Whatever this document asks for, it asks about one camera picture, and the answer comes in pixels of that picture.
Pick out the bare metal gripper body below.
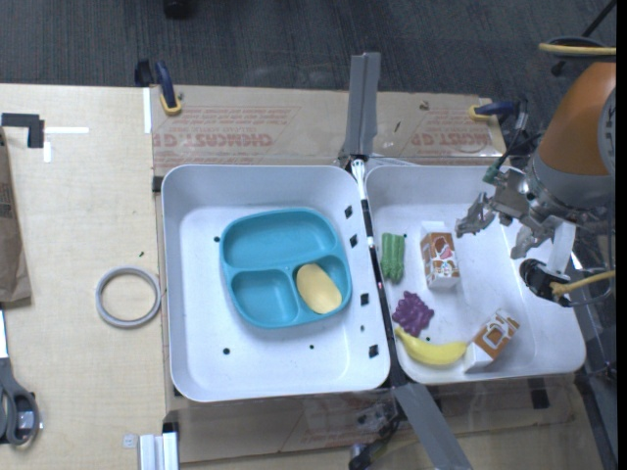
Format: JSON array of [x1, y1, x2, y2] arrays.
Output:
[[484, 165, 565, 232]]

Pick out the white plastic tray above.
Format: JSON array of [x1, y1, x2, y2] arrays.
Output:
[[363, 164, 588, 387], [160, 164, 392, 404]]

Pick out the white and orange juice carton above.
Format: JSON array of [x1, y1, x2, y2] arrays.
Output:
[[418, 219, 462, 291]]

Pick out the orange and white milk carton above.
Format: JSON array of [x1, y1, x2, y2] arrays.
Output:
[[462, 307, 521, 375]]

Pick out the purple toy grapes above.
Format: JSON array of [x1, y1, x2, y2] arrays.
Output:
[[391, 290, 436, 339]]

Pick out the yellow banana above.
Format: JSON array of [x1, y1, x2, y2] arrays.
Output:
[[393, 325, 469, 368]]

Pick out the yellow oval toy potato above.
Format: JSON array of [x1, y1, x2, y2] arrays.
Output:
[[295, 261, 344, 316]]

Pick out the blue divided plate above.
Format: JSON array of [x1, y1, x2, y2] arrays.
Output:
[[218, 207, 354, 330]]

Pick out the brown cardboard board red print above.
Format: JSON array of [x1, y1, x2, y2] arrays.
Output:
[[148, 83, 589, 465]]

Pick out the black caster wheel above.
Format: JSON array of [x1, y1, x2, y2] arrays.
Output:
[[163, 0, 193, 20]]

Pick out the brown paper bag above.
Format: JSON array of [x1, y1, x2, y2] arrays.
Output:
[[0, 126, 33, 308]]

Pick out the black cylinder on white bracket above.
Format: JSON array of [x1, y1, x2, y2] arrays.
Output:
[[518, 220, 578, 308]]

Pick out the grey tape roll ring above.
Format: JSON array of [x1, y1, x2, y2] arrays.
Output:
[[94, 265, 163, 330]]

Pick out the grey handled scissors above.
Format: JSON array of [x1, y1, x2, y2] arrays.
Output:
[[0, 353, 44, 447]]

